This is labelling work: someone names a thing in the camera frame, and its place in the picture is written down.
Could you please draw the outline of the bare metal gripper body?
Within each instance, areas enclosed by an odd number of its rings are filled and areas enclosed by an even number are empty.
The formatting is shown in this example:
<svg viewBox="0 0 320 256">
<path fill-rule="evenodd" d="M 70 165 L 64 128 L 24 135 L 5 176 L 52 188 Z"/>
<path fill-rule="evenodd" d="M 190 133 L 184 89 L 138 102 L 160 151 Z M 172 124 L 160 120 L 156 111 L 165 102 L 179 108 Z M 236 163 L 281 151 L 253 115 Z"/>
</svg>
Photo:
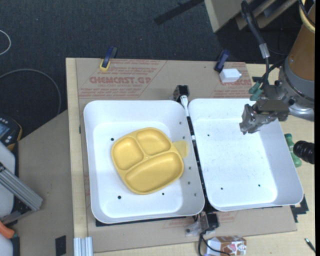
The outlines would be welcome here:
<svg viewBox="0 0 320 256">
<path fill-rule="evenodd" d="M 283 122 L 288 119 L 290 106 L 295 103 L 292 99 L 293 93 L 282 85 L 266 85 L 263 89 L 255 91 L 256 103 L 255 112 L 257 114 L 267 114 L 276 116 L 278 121 Z"/>
</svg>

